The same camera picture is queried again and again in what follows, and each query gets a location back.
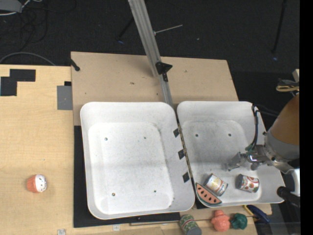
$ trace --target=black floor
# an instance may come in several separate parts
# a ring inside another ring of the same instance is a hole
[[[146,4],[153,30],[183,25],[156,35],[161,56],[227,60],[239,100],[263,109],[279,112],[292,98],[275,88],[279,78],[293,79],[292,72],[300,66],[300,0],[286,1],[275,53],[283,0],[149,0]],[[122,34],[131,18],[127,0],[31,1],[22,13],[0,16],[0,60],[15,52],[34,53],[56,65],[68,65],[71,51],[145,55],[134,23]],[[28,54],[1,62],[50,65]],[[262,117],[267,129],[276,118]]]

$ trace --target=green can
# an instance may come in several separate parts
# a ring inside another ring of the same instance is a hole
[[[179,225],[186,235],[202,235],[202,231],[192,215],[187,214],[181,217]]]

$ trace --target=green toy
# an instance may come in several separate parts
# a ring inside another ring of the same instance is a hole
[[[236,213],[230,223],[234,229],[240,228],[243,230],[244,228],[246,228],[248,220],[245,215],[241,213]]]

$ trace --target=blue object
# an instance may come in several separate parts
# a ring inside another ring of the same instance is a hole
[[[254,205],[247,205],[246,207],[256,216],[256,218],[259,219],[256,223],[269,224],[269,217],[266,215],[266,213]]]

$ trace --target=red and white can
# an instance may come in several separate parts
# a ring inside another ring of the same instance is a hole
[[[224,182],[213,173],[207,178],[207,180],[204,182],[204,185],[217,196],[222,196],[228,187],[228,183]]]
[[[257,192],[260,186],[260,181],[257,178],[245,176],[243,174],[239,174],[236,178],[236,188],[249,191],[249,192]]]

